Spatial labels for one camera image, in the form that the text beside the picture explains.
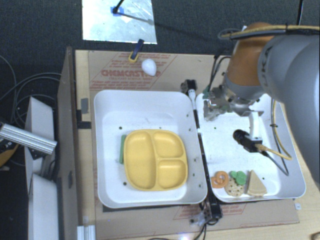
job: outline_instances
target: black pole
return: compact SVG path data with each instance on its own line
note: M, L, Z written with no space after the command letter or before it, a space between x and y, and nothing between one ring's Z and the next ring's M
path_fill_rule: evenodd
M300 25L303 7L304 7L304 0L300 0L298 17L297 17L297 19L296 19L296 24L297 24L297 25Z
M112 9L113 14L116 14L118 12L118 9L121 6L121 4L123 3L123 1L124 0L120 0L120 2L117 4L117 6Z

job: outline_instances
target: black floor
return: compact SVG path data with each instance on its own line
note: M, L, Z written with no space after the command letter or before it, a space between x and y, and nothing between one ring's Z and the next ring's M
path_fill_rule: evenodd
M0 55L12 65L17 82L38 73L60 73L67 46L73 49L131 51L133 44L82 40L82 0L0 0ZM253 22L295 24L299 0L152 0L157 45L144 52L230 53L232 43L217 38L225 28ZM320 0L304 0L301 24L319 26ZM14 86L10 68L0 59L0 97ZM28 84L19 98L55 97L57 83ZM48 98L39 98L49 105ZM0 117L10 121L13 92L0 100ZM20 113L27 102L20 104ZM23 163L23 149L13 157ZM0 239L27 239L28 197L24 167L12 161L0 171Z

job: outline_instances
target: white egg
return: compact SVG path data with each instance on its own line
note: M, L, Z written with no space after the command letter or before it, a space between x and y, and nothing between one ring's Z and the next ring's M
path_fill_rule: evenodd
M157 72L157 65L153 59L147 58L141 64L144 73L154 77Z

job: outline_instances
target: white tray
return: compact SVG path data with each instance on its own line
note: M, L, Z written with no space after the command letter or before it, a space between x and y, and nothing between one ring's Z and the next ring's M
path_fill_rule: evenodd
M198 133L190 99L171 91L103 90L94 98L98 196L110 208L197 204L207 196ZM163 129L182 139L188 162L186 183L168 191L133 188L119 163L121 136Z
M289 154L292 155L291 161L285 160L289 176L283 174L269 158L259 153L249 153L234 140L233 133L235 130L241 129L248 133L250 132L248 117L240 117L235 113L225 113L219 115L214 121L206 121L204 119L204 100L202 97L203 95L201 94L196 98L196 107L210 177L213 177L218 171L227 173L230 171L243 171L249 176L249 172L254 170L267 189L267 194L264 197L254 197L247 194L233 197L228 195L224 188L213 188L213 193L218 199L223 202L233 203L298 198L304 195L306 191L305 180L290 138L284 113L278 103L276 105L276 124L279 126L277 131L281 142ZM259 118L263 144L273 150L277 150L272 128L270 127L270 107L271 99L265 94L260 98L260 102L255 102L251 106L251 109L264 111ZM279 156L270 152L269 154L283 167Z

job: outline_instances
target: orange pretzel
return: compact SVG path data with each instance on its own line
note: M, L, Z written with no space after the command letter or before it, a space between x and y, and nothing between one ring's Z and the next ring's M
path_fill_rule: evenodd
M211 177L211 185L215 189L221 189L226 186L229 182L229 175L221 170L218 171L214 177Z

